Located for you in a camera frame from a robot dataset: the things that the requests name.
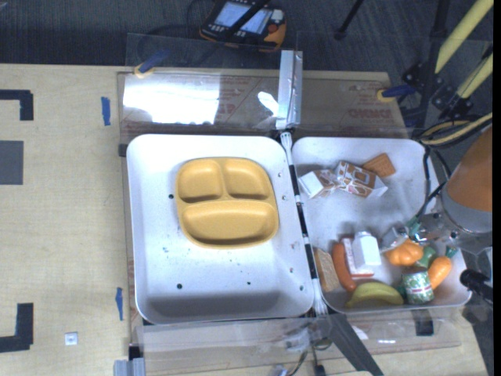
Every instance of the yellow pole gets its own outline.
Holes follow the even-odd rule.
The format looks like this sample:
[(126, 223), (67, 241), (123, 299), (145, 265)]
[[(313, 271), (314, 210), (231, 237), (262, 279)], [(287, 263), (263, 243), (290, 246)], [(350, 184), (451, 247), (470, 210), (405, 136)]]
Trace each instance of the yellow pole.
[(457, 94), (463, 99), (467, 99), (471, 96), (475, 89), (485, 81), (485, 79), (492, 74), (492, 68), (494, 63), (494, 53), (481, 61), (480, 64), (470, 73), (467, 79), (461, 84), (457, 89)]
[(494, 0), (477, 0), (463, 17), (463, 19), (456, 25), (454, 31), (450, 34), (447, 40), (440, 48), (438, 54), (437, 66), (435, 73), (438, 74), (442, 68), (447, 64), (456, 50), (463, 44), (464, 40), (468, 38), (473, 29), (478, 25), (481, 19), (494, 5)]

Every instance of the soda can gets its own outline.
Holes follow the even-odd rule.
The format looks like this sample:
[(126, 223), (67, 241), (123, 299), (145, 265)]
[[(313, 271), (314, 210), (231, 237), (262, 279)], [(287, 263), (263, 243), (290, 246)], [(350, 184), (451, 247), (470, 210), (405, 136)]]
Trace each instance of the soda can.
[(430, 277), (425, 267), (410, 267), (402, 272), (402, 281), (410, 305), (421, 305), (434, 298)]

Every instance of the banana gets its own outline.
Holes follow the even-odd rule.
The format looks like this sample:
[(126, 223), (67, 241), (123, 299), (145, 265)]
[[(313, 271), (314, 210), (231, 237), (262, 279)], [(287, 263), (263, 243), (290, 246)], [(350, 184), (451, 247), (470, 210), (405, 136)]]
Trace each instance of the banana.
[(392, 305), (402, 305), (404, 303), (400, 293), (391, 285), (379, 281), (370, 281), (357, 286), (345, 305), (347, 308), (351, 308), (353, 305), (369, 300), (384, 301)]

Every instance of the yellow divided tray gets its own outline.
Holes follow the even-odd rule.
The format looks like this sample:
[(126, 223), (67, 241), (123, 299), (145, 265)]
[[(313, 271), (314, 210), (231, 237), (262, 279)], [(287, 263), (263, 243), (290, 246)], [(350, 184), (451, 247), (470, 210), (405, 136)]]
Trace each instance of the yellow divided tray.
[(266, 171), (252, 160), (212, 157), (186, 162), (175, 181), (179, 222), (195, 244), (242, 248), (270, 240), (279, 227)]

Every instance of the wooden table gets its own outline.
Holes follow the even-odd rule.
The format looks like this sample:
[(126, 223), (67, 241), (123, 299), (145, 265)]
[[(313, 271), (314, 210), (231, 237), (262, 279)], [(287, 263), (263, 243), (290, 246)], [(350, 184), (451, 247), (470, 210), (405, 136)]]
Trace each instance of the wooden table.
[[(24, 143), (23, 185), (0, 185), (0, 335), (15, 334), (17, 304), (34, 304), (34, 343), (29, 350), (0, 353), (0, 374), (100, 376), (112, 374), (114, 361), (128, 356), (117, 74), (129, 70), (0, 65), (0, 89), (34, 94), (33, 121), (20, 121), (17, 101), (0, 100), (0, 140)], [(110, 125), (103, 122), (103, 97), (110, 100)], [(124, 290), (123, 320), (118, 287)], [(459, 346), (374, 359), (385, 374), (487, 374), (472, 327), (461, 316), (457, 330)], [(65, 345), (70, 332), (77, 332), (76, 345)], [(328, 374), (354, 371), (344, 358), (324, 365)], [(297, 374), (312, 371), (302, 367)]]

